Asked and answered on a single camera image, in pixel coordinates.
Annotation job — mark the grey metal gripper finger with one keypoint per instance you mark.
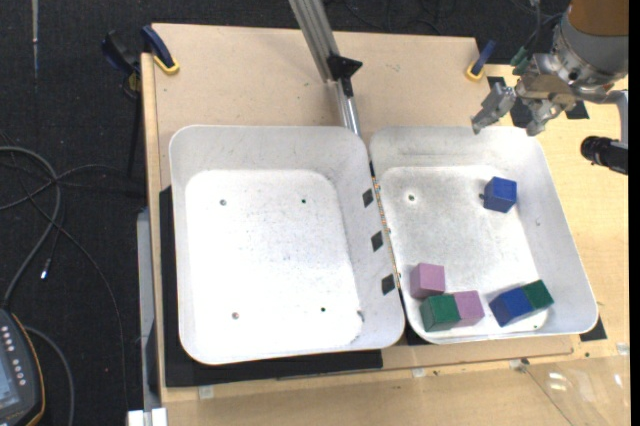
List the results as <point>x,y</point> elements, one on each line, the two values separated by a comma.
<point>540,116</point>
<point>492,106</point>

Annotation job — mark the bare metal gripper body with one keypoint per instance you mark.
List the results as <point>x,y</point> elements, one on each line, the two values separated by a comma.
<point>547,84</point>

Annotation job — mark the blue cube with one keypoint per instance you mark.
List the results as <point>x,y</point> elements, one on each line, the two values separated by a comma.
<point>500,194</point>
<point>511,306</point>

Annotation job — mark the white plastic tray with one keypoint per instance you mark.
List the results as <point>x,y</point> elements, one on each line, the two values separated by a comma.
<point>470,239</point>
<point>270,244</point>

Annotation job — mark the green cube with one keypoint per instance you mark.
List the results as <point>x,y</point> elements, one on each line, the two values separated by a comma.
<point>539,294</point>
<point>439,312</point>

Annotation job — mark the pink cube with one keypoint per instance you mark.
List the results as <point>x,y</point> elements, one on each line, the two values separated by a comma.
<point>470,306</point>
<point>427,280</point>

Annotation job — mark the pale wood board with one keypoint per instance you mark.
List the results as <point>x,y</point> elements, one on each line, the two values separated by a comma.
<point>320,194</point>

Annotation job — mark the black cylinder on white bracket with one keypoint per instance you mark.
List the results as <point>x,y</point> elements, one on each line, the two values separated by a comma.
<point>607,144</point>

